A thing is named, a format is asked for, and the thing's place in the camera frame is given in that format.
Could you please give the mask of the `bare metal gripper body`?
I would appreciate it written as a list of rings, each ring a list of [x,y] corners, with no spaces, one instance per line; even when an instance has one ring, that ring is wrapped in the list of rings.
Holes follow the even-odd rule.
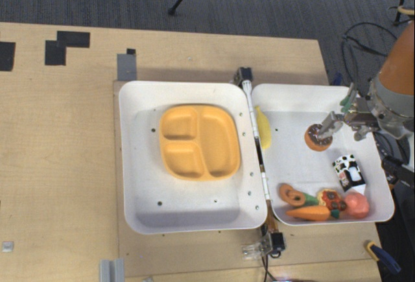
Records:
[[[414,134],[414,119],[393,112],[380,102],[357,99],[344,113],[344,122],[352,129],[354,126],[376,126],[378,131],[403,139]]]

